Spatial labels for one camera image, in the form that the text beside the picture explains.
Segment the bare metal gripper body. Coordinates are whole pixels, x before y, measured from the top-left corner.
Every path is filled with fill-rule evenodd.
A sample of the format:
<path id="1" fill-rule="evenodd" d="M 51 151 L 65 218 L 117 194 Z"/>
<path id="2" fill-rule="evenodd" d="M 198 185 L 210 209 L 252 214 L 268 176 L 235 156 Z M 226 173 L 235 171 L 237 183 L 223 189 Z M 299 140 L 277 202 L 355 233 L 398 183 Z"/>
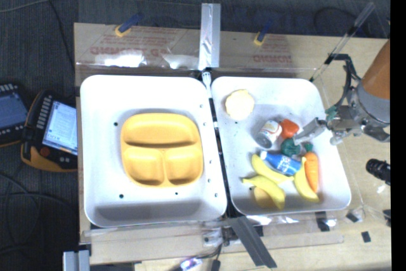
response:
<path id="1" fill-rule="evenodd" d="M 379 142 L 390 142 L 390 134 L 384 130 L 390 124 L 376 119 L 361 105 L 333 105 L 325 114 L 327 128 L 332 133 L 330 142 L 342 142 L 351 135 L 366 135 Z"/>

